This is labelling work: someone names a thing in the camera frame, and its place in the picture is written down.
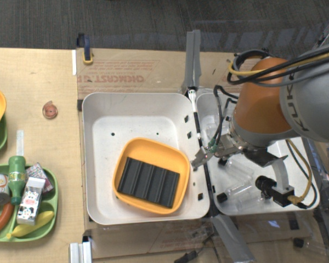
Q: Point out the yellow banana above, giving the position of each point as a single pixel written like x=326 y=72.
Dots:
x=35 y=223

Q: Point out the black cylinder on white bracket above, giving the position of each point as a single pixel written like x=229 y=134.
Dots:
x=282 y=193

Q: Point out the red sausage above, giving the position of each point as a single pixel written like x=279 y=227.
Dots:
x=2 y=219

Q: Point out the brown cardboard board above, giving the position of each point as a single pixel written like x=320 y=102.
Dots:
x=142 y=70

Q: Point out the green divided plate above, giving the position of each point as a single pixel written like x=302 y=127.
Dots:
x=48 y=201

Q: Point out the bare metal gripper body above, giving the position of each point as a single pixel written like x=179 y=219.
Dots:
x=228 y=146

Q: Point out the clear plastic bottle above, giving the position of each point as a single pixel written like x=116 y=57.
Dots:
x=241 y=194
x=238 y=168
x=312 y=246
x=212 y=129

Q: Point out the white plastic tray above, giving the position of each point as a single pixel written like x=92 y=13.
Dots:
x=104 y=147
x=266 y=210

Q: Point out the black ribbed rectangular block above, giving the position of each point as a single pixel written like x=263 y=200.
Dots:
x=149 y=182

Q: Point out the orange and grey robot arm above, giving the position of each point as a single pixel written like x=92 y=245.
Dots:
x=263 y=105

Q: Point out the white cow print carton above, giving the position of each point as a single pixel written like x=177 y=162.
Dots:
x=30 y=199

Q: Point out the pink patterned packet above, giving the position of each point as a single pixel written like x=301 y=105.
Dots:
x=37 y=170

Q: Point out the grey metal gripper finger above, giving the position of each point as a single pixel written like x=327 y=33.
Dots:
x=196 y=168
x=199 y=155

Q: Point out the green bottle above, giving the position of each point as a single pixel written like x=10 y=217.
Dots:
x=16 y=174

